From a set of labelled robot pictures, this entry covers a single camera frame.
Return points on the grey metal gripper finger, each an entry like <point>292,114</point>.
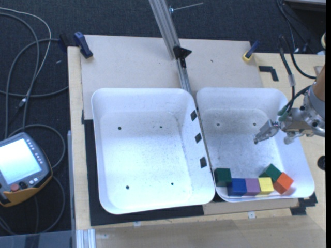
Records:
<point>261,132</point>
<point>271,131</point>

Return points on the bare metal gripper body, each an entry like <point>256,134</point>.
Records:
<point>300,124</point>

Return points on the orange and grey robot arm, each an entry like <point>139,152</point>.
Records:
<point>320,86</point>

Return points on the white plastic tray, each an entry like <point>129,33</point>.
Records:
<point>240,148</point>
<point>144,154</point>

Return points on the dark green cube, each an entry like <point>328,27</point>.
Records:
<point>271,172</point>
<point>223,176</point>

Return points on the yellow cube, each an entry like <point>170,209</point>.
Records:
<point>266,185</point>

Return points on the orange cube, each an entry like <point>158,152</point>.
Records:
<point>283,183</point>

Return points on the purple cube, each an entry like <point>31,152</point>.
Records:
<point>252,186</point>

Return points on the blue cube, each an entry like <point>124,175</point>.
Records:
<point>237,187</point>

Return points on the pale wood board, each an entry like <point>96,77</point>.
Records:
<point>129,66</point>

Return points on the black cylinder on white bracket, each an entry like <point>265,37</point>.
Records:
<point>322,162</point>

